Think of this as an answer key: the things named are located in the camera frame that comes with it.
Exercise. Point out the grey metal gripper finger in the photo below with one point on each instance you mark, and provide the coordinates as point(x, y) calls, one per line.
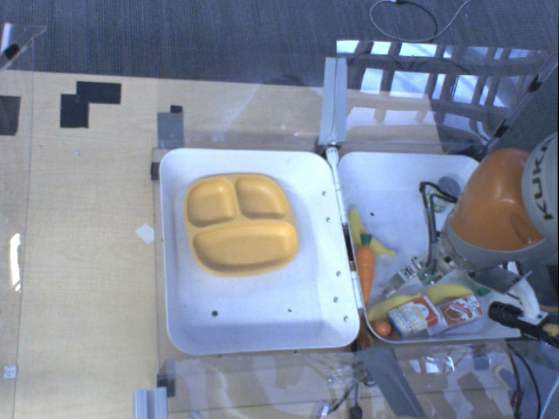
point(409, 272)
point(394, 285)

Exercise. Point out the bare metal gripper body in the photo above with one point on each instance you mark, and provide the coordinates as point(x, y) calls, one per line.
point(436, 269)

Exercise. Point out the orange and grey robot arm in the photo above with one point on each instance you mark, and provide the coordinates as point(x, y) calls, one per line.
point(493, 203)

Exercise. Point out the yellow banana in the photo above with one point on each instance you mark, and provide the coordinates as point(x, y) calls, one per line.
point(357, 225)
point(450, 290)
point(388, 306)

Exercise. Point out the orange carrot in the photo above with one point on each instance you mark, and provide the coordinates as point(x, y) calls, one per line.
point(366, 269)

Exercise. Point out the white and orange carton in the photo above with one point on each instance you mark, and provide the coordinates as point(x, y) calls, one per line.
point(412, 319)

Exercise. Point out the small orange ball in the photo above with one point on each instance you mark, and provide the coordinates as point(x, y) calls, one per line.
point(383, 329)

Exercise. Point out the red and white carton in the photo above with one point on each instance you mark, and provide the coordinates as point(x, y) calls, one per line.
point(463, 310)

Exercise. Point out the green and white can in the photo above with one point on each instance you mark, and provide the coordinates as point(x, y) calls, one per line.
point(440, 202)

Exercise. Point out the white plastic tray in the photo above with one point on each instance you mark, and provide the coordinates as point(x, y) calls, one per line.
point(262, 312)
point(393, 186)

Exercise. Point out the thin black and white rod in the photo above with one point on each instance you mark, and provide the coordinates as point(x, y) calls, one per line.
point(337, 181)

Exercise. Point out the yellow divided plate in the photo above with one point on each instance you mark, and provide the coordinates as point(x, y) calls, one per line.
point(242, 242)

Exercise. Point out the black cylinder on white bracket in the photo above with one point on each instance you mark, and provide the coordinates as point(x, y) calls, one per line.
point(511, 312)

